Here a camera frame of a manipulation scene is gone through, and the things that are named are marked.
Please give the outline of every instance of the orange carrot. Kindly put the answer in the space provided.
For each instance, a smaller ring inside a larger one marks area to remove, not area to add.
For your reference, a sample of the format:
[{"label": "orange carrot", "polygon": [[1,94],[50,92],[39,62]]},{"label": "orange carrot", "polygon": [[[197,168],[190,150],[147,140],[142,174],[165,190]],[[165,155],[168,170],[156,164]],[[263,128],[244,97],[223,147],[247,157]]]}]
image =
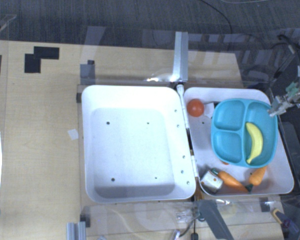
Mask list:
[{"label": "orange carrot", "polygon": [[229,173],[225,171],[217,171],[216,168],[213,168],[211,170],[215,175],[217,175],[221,180],[223,180],[223,183],[227,185],[228,187],[231,187],[233,189],[242,191],[242,192],[248,192],[248,190],[242,185],[239,181],[237,181],[234,177],[232,177]]},{"label": "orange carrot", "polygon": [[249,183],[254,186],[259,186],[265,175],[267,166],[256,169],[249,177]]}]

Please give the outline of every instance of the toy banana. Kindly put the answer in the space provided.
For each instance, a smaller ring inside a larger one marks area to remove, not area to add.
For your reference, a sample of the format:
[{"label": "toy banana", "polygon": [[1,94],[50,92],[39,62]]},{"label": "toy banana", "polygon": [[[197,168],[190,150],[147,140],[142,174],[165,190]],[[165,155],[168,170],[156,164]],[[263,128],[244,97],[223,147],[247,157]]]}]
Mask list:
[{"label": "toy banana", "polygon": [[264,138],[260,129],[255,124],[251,122],[246,122],[245,127],[248,133],[250,134],[252,140],[251,153],[249,158],[246,160],[246,162],[250,164],[253,159],[255,159],[261,154],[264,146]]}]

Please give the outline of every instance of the tomato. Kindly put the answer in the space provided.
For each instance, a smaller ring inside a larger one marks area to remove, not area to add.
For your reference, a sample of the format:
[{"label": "tomato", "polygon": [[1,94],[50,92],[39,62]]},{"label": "tomato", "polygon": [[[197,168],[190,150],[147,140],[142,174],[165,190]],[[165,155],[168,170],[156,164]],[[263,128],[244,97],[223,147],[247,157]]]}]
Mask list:
[{"label": "tomato", "polygon": [[186,105],[186,110],[190,116],[197,118],[204,113],[205,106],[199,99],[195,98],[189,101],[189,103]]}]

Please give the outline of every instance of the red ball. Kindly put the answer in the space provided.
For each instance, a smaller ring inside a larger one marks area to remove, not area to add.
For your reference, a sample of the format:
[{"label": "red ball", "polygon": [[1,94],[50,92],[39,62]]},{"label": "red ball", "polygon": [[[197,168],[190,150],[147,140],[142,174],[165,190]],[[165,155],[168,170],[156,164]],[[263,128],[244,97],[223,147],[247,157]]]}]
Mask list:
[{"label": "red ball", "polygon": [[189,103],[186,105],[186,110],[190,116],[197,118],[204,113],[205,106],[199,99],[195,98],[189,101]]}]

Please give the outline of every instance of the blue plate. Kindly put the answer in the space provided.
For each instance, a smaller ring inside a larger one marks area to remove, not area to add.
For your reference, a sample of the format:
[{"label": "blue plate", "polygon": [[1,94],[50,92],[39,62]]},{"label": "blue plate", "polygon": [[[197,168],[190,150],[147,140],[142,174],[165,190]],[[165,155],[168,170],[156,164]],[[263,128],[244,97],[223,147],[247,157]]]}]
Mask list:
[{"label": "blue plate", "polygon": [[[211,144],[216,156],[229,164],[260,168],[274,158],[278,140],[278,118],[270,117],[271,107],[254,99],[227,99],[220,102],[211,122]],[[263,136],[263,148],[259,156],[247,163],[252,140],[246,123],[255,124]]]}]

